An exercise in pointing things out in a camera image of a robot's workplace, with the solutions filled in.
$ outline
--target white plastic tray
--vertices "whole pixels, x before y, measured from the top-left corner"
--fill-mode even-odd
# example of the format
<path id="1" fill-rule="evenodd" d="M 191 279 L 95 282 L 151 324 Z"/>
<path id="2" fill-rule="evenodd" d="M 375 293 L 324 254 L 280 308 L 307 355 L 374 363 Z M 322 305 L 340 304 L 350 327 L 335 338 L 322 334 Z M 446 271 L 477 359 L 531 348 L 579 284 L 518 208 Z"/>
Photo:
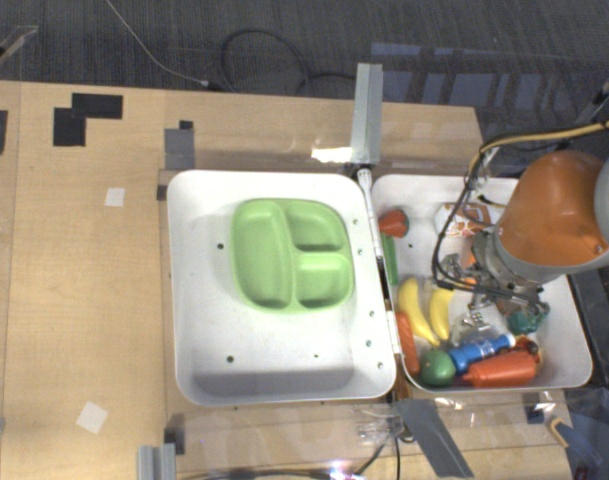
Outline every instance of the white plastic tray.
<path id="1" fill-rule="evenodd" d="M 492 201 L 507 203 L 515 185 L 515 180 L 492 179 L 485 186 L 484 192 Z M 408 277 L 417 277 L 420 280 L 430 278 L 431 256 L 437 240 L 433 217 L 442 203 L 454 202 L 461 190 L 461 177 L 388 175 L 375 183 L 372 195 L 378 215 L 391 208 L 401 208 L 410 219 L 408 235 L 395 240 L 400 283 Z M 468 254 L 470 240 L 445 239 L 441 256 L 452 252 Z M 429 293 L 421 295 L 425 297 L 423 307 L 426 308 L 428 307 L 426 298 Z M 511 388 L 511 391 L 578 387 L 585 384 L 591 375 L 592 359 L 568 279 L 561 277 L 546 284 L 541 297 L 551 306 L 550 314 L 534 335 L 542 350 L 542 368 L 530 384 L 524 388 Z M 455 293 L 449 305 L 451 321 L 467 311 L 466 306 L 469 302 L 470 294 Z M 496 309 L 489 308 L 484 314 L 489 323 L 496 328 L 502 329 L 505 325 L 504 319 Z M 420 354 L 429 348 L 428 342 L 422 338 L 416 338 L 416 344 Z M 446 393 L 471 389 L 474 388 L 442 388 L 427 391 Z M 475 391 L 498 390 L 476 389 Z"/>
<path id="2" fill-rule="evenodd" d="M 282 314 L 248 307 L 234 285 L 235 209 L 258 198 L 325 203 L 351 244 L 355 289 L 341 307 Z M 375 398 L 395 361 L 364 198 L 333 174 L 187 171 L 168 189 L 176 377 L 200 405 Z"/>

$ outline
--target yellow cable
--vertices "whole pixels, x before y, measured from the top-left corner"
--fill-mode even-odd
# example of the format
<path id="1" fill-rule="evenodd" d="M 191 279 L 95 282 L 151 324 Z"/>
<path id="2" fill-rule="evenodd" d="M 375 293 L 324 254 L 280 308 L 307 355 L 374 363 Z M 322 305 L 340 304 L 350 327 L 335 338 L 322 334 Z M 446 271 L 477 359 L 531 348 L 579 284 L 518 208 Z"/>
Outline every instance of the yellow cable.
<path id="1" fill-rule="evenodd" d="M 559 132 L 548 132 L 548 133 L 535 133 L 531 135 L 516 135 L 515 137 L 507 137 L 489 144 L 485 144 L 479 150 L 479 152 L 473 157 L 471 163 L 468 166 L 468 173 L 471 174 L 475 165 L 482 158 L 482 155 L 488 150 L 496 148 L 498 146 L 505 146 L 507 144 L 516 144 L 518 142 L 536 142 L 545 140 L 562 140 L 571 139 L 575 137 L 581 137 L 582 135 L 589 135 L 595 132 L 601 132 L 609 130 L 609 121 L 606 123 L 595 123 L 586 126 L 580 126 L 578 128 L 572 128 L 570 130 L 562 130 Z"/>

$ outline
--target yellow banana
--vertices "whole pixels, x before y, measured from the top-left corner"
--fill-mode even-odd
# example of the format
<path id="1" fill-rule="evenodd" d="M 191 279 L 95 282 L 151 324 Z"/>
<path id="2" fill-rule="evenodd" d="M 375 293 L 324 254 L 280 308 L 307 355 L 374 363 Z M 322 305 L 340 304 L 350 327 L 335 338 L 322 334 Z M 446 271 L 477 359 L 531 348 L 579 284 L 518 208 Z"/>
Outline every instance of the yellow banana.
<path id="1" fill-rule="evenodd" d="M 437 347 L 440 344 L 440 340 L 435 337 L 426 318 L 424 318 L 424 313 L 422 313 L 420 308 L 418 295 L 419 289 L 417 286 L 417 279 L 411 277 L 404 281 L 402 286 L 400 286 L 398 294 L 399 309 L 404 311 L 408 316 L 413 334 L 424 338 L 431 345 Z"/>
<path id="2" fill-rule="evenodd" d="M 453 298 L 453 290 L 435 288 L 428 307 L 428 317 L 431 327 L 440 339 L 447 340 L 450 332 L 448 321 L 448 304 Z"/>

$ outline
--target wooden table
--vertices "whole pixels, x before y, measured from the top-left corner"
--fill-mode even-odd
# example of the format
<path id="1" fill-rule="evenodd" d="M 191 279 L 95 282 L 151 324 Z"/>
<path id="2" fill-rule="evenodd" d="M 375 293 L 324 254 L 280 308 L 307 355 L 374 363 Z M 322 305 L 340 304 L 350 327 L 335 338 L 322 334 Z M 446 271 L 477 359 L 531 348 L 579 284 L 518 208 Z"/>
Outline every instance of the wooden table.
<path id="1" fill-rule="evenodd" d="M 122 95 L 123 118 L 89 119 L 86 147 L 54 147 L 53 109 L 73 92 Z M 156 200 L 164 129 L 194 122 L 198 167 L 316 170 L 313 147 L 348 145 L 352 102 L 0 82 L 0 109 L 0 477 L 134 479 L 138 447 L 162 442 L 172 381 Z M 387 169 L 460 174 L 480 142 L 470 108 L 385 104 L 382 130 Z M 125 189 L 123 206 L 105 206 L 109 188 Z M 97 434 L 76 425 L 87 402 L 108 411 Z M 517 427 L 496 428 L 513 429 L 512 445 L 480 431 L 465 451 L 479 478 L 568 478 L 546 429 L 532 446 L 532 429 Z M 434 477 L 408 453 L 403 478 Z M 394 468 L 381 459 L 369 479 Z"/>

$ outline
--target green divided plate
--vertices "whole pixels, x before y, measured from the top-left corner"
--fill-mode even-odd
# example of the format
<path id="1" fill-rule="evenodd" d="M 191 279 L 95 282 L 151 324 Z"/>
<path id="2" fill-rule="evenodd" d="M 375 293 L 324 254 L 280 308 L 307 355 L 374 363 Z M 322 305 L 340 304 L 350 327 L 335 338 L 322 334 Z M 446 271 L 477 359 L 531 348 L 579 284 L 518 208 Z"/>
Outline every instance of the green divided plate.
<path id="1" fill-rule="evenodd" d="M 346 228 L 329 206 L 300 199 L 254 199 L 231 224 L 235 285 L 253 307 L 331 309 L 353 293 Z"/>

